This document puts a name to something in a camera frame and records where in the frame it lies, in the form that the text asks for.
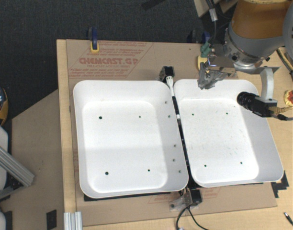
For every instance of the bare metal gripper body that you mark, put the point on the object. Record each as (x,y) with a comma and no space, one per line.
(220,61)

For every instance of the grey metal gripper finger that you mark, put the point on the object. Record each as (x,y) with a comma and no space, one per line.
(214,78)
(202,79)

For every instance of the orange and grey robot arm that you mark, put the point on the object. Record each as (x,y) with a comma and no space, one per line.
(256,18)

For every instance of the thin black and white rod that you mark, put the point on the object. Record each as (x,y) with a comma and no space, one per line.
(178,118)

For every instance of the white plastic tray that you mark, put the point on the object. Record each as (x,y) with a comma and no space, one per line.
(125,140)
(220,138)

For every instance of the brown cardboard board, red print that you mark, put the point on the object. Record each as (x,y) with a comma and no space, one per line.
(127,61)

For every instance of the toy pizza slice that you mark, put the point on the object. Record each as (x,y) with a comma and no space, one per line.
(289,97)

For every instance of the black cylinder on white bracket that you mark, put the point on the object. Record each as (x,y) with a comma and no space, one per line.
(254,103)

